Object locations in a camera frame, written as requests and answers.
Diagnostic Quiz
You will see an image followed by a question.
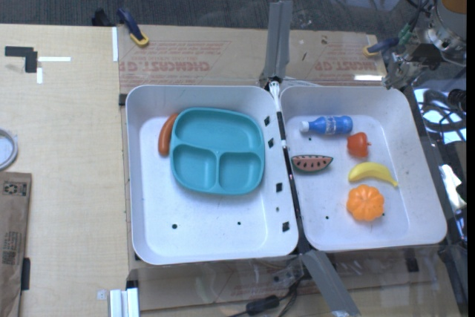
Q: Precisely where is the orange toy sausage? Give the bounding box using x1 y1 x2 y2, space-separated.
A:
157 112 180 157

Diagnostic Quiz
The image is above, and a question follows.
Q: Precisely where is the black cylinder on white bracket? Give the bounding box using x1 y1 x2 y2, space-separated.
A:
447 87 468 113

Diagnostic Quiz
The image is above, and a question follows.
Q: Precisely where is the yellow banana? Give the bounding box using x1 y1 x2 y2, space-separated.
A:
347 161 399 189

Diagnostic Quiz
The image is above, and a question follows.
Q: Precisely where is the clear tape roll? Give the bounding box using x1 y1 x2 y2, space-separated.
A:
0 127 19 172

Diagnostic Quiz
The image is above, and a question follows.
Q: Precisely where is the orange toy pumpkin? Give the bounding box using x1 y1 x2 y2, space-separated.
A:
345 183 386 223

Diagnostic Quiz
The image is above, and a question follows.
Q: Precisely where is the white plastic tray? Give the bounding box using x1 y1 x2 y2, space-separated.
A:
125 84 300 267
278 85 448 254

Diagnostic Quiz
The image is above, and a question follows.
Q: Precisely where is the brown cardboard board red print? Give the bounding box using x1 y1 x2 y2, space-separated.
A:
116 23 448 312

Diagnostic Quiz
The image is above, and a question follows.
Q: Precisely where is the teal divided plate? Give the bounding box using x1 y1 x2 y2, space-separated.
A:
169 106 266 197

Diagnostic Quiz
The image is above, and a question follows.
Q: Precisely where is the red toy pepper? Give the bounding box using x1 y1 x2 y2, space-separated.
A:
346 131 373 159

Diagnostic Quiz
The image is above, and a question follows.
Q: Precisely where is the toy watermelon slice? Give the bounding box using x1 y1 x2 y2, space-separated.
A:
290 154 335 174

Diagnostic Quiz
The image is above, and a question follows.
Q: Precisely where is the thin black and white rod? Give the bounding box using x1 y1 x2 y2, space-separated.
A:
268 80 310 254

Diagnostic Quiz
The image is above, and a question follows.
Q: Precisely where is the brown padded envelope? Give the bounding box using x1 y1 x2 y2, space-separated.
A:
0 171 33 317

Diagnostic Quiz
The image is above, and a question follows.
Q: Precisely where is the blue toy bottle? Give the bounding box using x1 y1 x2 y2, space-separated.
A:
299 114 354 137

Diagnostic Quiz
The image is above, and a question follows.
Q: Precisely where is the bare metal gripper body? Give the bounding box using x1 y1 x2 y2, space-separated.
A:
404 21 468 71

